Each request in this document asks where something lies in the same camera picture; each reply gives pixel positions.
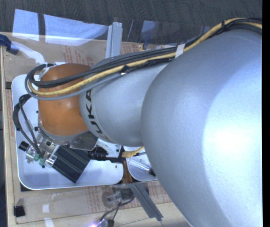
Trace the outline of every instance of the black cable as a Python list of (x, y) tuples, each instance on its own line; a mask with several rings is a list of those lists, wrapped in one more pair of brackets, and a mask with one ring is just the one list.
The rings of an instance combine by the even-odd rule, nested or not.
[(98, 66), (96, 68), (90, 69), (89, 71), (79, 73), (77, 75), (72, 75), (69, 77), (65, 77), (65, 78), (61, 78), (61, 79), (57, 79), (57, 80), (53, 80), (53, 81), (36, 81), (34, 79), (34, 74), (44, 67), (49, 67), (48, 65), (43, 64), (43, 65), (40, 65), (40, 66), (34, 68), (33, 70), (31, 70), (28, 73), (29, 81), (31, 83), (35, 84), (36, 86), (41, 87), (41, 88), (56, 87), (56, 86), (71, 82), (73, 80), (83, 78), (83, 77), (91, 75), (91, 74), (103, 72), (105, 70), (114, 68), (114, 67), (122, 65), (122, 64), (128, 64), (128, 63), (135, 62), (138, 60), (145, 60), (145, 59), (149, 59), (151, 57), (165, 55), (165, 54), (175, 52), (175, 51), (176, 51), (176, 47), (171, 47), (171, 48), (165, 48), (165, 49), (161, 49), (161, 50), (153, 50), (153, 51), (147, 51), (147, 52), (141, 52), (141, 53), (132, 53), (131, 55), (129, 55), (129, 54), (126, 55), (126, 57), (125, 57), (125, 55), (123, 55), (122, 58), (120, 57), (119, 59), (116, 59), (116, 60), (105, 59), (105, 61), (107, 60), (109, 62), (104, 64), (104, 65)]
[(142, 156), (142, 155), (146, 155), (146, 151), (145, 152), (138, 152), (135, 156)]
[(30, 131), (30, 134), (33, 138), (33, 141), (34, 141), (34, 144), (38, 147), (38, 143), (37, 143), (37, 140), (36, 140), (36, 137), (35, 137), (35, 134), (33, 132), (33, 129), (32, 129), (32, 126), (30, 125), (28, 119), (27, 119), (27, 115), (25, 113), (25, 110), (23, 109), (23, 105), (22, 105), (22, 101), (19, 99), (19, 107), (21, 109), (21, 113), (23, 115), (23, 117), (25, 118), (25, 121), (26, 121), (26, 124), (27, 124), (27, 127), (28, 127), (28, 130)]
[(22, 135), (27, 139), (27, 141), (29, 142), (29, 144), (31, 144), (31, 145), (35, 148), (35, 150), (36, 150), (36, 152), (39, 154), (39, 156), (40, 156), (41, 158), (43, 158), (43, 155), (42, 155), (42, 153), (41, 153), (41, 151), (40, 151), (38, 145), (35, 143), (35, 142), (37, 142), (35, 136), (33, 137), (33, 141), (34, 141), (34, 142), (33, 142), (33, 141), (28, 137), (28, 135), (24, 132), (24, 130), (22, 129), (22, 126), (21, 126), (20, 121), (19, 121), (18, 113), (19, 113), (19, 111), (21, 110), (21, 108), (23, 107), (23, 105), (24, 105), (30, 98), (31, 98), (31, 96), (30, 96), (29, 94), (24, 94), (24, 95), (22, 95), (22, 96), (19, 98), (19, 103), (16, 104), (16, 105), (14, 106), (12, 118), (13, 118), (13, 122), (14, 122), (14, 124), (15, 124), (15, 127), (16, 127), (17, 131), (20, 131), (20, 132), (22, 133)]
[[(228, 31), (230, 29), (233, 28), (243, 28), (243, 29), (250, 29), (254, 32), (257, 33), (261, 33), (262, 30), (260, 30), (259, 28), (256, 28), (253, 25), (249, 25), (249, 24), (240, 24), (240, 23), (244, 23), (244, 22), (250, 22), (250, 23), (259, 23), (262, 24), (262, 19), (256, 19), (256, 18), (240, 18), (237, 20), (234, 20), (228, 24), (225, 24), (225, 20), (222, 22), (223, 26), (221, 29), (219, 29), (217, 32), (215, 32), (213, 35), (211, 35), (209, 38), (221, 34), (224, 31)], [(186, 45), (186, 47), (190, 46), (191, 44), (195, 43), (199, 38), (191, 41), (190, 43), (188, 43)], [(97, 67), (90, 69), (89, 71), (77, 74), (77, 75), (72, 75), (69, 77), (65, 77), (65, 78), (61, 78), (61, 79), (57, 79), (57, 80), (53, 80), (53, 81), (36, 81), (34, 79), (34, 74), (39, 71), (40, 69), (44, 68), (44, 67), (48, 67), (49, 65), (40, 65), (38, 67), (36, 67), (35, 69), (33, 69), (32, 71), (30, 71), (28, 73), (28, 79), (31, 83), (35, 84), (38, 87), (41, 88), (50, 88), (50, 87), (56, 87), (68, 82), (71, 82), (73, 80), (91, 75), (91, 74), (95, 74), (95, 73), (99, 73), (111, 68), (114, 68), (116, 66), (119, 65), (123, 65), (123, 64), (128, 64), (131, 62), (135, 62), (138, 60), (145, 60), (145, 59), (149, 59), (155, 56), (160, 56), (160, 55), (165, 55), (165, 54), (169, 54), (171, 52), (175, 52), (176, 51), (176, 47), (171, 47), (171, 48), (166, 48), (166, 49), (161, 49), (161, 50), (153, 50), (153, 51), (145, 51), (145, 52), (140, 52), (140, 53), (131, 53), (131, 54), (126, 54), (126, 55), (122, 55), (122, 56), (118, 56), (117, 57), (113, 57), (113, 58), (108, 58), (105, 59), (101, 62), (99, 62), (98, 64), (96, 64)]]
[(27, 91), (27, 93), (29, 93), (33, 98), (36, 98), (38, 100), (46, 100), (46, 101), (52, 101), (52, 100), (61, 100), (61, 99), (66, 99), (66, 98), (69, 98), (69, 97), (72, 97), (72, 96), (76, 96), (76, 95), (79, 95), (83, 92), (86, 92), (86, 91), (89, 91), (97, 86), (100, 86), (102, 85), (103, 83), (106, 83), (106, 82), (109, 82), (111, 80), (114, 80), (114, 79), (117, 79), (119, 77), (121, 77), (122, 74), (114, 74), (112, 75), (111, 77), (107, 77), (105, 79), (102, 79), (102, 80), (99, 80), (97, 82), (95, 82), (94, 84), (91, 84), (90, 86), (88, 87), (85, 87), (85, 88), (82, 88), (76, 92), (73, 92), (73, 93), (70, 93), (70, 94), (66, 94), (66, 95), (61, 95), (61, 96), (53, 96), (53, 97), (41, 97), (41, 96), (38, 96), (36, 94), (34, 94), (27, 86), (27, 81), (28, 81), (28, 75), (26, 76), (26, 79), (25, 79), (25, 89)]
[(115, 211), (116, 210), (116, 213), (115, 213), (115, 215), (114, 215), (114, 217), (116, 216), (116, 214), (117, 214), (117, 212), (118, 212), (118, 210), (119, 210), (119, 208), (121, 207), (121, 206), (124, 206), (124, 205), (126, 205), (126, 204), (129, 204), (130, 202), (132, 202), (134, 200), (134, 198), (131, 198), (129, 201), (127, 201), (127, 202), (124, 202), (124, 203), (119, 203), (118, 205), (117, 205), (117, 207), (116, 208), (114, 208), (114, 209), (112, 209), (112, 210), (110, 210), (110, 211), (108, 211), (108, 212), (105, 212), (102, 216), (101, 216), (101, 218), (100, 218), (100, 221), (102, 221), (109, 213), (112, 213), (113, 211)]
[(144, 67), (150, 67), (150, 66), (154, 66), (160, 63), (166, 63), (166, 62), (170, 62), (172, 60), (174, 60), (175, 58), (163, 58), (163, 59), (154, 59), (151, 61), (147, 61), (142, 65), (139, 65), (137, 67), (132, 67), (131, 70), (134, 68), (135, 70), (140, 69), (140, 68), (144, 68)]

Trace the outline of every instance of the clear plastic sheet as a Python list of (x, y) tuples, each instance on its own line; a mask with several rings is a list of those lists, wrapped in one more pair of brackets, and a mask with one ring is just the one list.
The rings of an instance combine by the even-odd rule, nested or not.
[[(120, 54), (184, 44), (209, 29), (205, 26), (187, 27), (186, 24), (156, 21), (123, 21), (119, 18), (113, 18), (113, 21), (122, 23)], [(3, 79), (10, 83), (17, 76), (27, 74), (34, 67), (44, 63), (58, 65), (80, 63), (93, 66), (105, 58), (108, 28), (109, 25), (97, 25), (17, 9), (12, 33), (2, 34), (8, 37), (12, 45), (19, 49), (19, 52), (17, 55), (13, 55), (8, 51), (3, 51)], [(114, 188), (112, 186), (91, 186), (38, 191), (26, 189), (25, 191), (20, 184), (17, 171), (17, 147), (14, 123), (11, 118), (14, 105), (9, 90), (6, 90), (5, 98), (9, 115), (14, 204), (23, 206), (26, 213), (25, 216), (16, 217), (17, 223), (68, 218), (92, 213), (102, 215), (103, 212), (115, 207), (115, 204), (106, 201), (106, 196), (117, 190), (115, 186)], [(144, 181), (155, 204), (171, 202), (159, 181), (156, 180), (157, 178), (143, 177), (142, 179), (147, 179)], [(139, 206), (139, 202), (135, 199), (122, 209)], [(138, 215), (138, 220), (144, 218), (147, 216)]]

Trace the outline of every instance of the white plastic tray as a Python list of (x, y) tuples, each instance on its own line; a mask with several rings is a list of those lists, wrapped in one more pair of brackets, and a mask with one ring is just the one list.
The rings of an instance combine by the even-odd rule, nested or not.
[[(12, 82), (13, 106), (18, 103), (20, 96), (27, 93), (24, 87), (25, 77), (25, 75), (17, 76)], [(37, 126), (37, 100), (34, 98), (29, 99), (28, 102), (24, 105), (24, 110), (33, 127)], [(19, 112), (19, 120), (22, 128), (31, 138), (31, 135), (24, 123), (21, 112)], [(29, 164), (26, 161), (26, 153), (18, 149), (20, 143), (23, 140), (26, 141), (26, 139), (19, 131), (16, 131), (16, 128), (15, 135), (17, 148), (18, 177), (20, 182), (25, 187), (31, 190), (112, 185), (117, 184), (123, 177), (122, 164), (115, 164), (111, 163), (110, 161), (91, 160), (81, 174), (77, 183), (73, 183), (53, 168), (42, 168), (38, 162)]]
[[(133, 151), (138, 149), (139, 147), (126, 147), (124, 146), (125, 151)], [(126, 159), (126, 164), (128, 170), (133, 178), (140, 182), (148, 182), (158, 180), (156, 176), (153, 176), (149, 173), (149, 169), (152, 168), (151, 163), (149, 161), (148, 156), (140, 155), (136, 157), (130, 157)]]

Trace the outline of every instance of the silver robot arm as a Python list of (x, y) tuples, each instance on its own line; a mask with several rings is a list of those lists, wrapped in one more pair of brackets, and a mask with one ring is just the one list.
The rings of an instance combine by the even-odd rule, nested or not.
[(93, 134), (145, 146), (194, 227), (262, 226), (261, 35), (234, 30), (80, 96)]

